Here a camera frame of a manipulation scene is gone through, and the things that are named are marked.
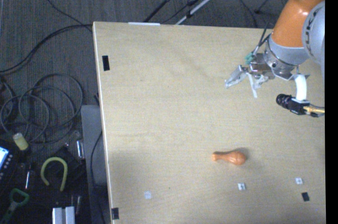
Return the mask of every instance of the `white sticker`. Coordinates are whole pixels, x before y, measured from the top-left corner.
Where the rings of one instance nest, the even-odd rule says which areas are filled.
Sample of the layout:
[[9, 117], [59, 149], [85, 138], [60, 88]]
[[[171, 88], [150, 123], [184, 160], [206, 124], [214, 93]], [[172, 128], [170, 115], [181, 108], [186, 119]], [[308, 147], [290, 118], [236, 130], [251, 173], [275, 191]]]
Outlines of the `white sticker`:
[[303, 179], [300, 177], [297, 177], [296, 179], [296, 184], [303, 184]]
[[144, 198], [150, 200], [152, 198], [152, 193], [150, 191], [145, 191]]
[[245, 190], [246, 189], [245, 184], [244, 183], [238, 183], [238, 189], [239, 190]]

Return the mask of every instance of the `table top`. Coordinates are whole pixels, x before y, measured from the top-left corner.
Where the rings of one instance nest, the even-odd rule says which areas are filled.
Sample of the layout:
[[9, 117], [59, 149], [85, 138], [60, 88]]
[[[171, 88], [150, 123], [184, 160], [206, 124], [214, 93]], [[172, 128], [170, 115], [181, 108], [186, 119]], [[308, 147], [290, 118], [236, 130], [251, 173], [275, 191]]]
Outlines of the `table top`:
[[[249, 79], [224, 87], [261, 29], [94, 22], [93, 31], [114, 223], [326, 221], [324, 117], [276, 104], [295, 96], [293, 81], [269, 80], [258, 98]], [[307, 60], [300, 71], [310, 74], [307, 99], [324, 106], [320, 67]], [[246, 162], [212, 161], [231, 150]]]

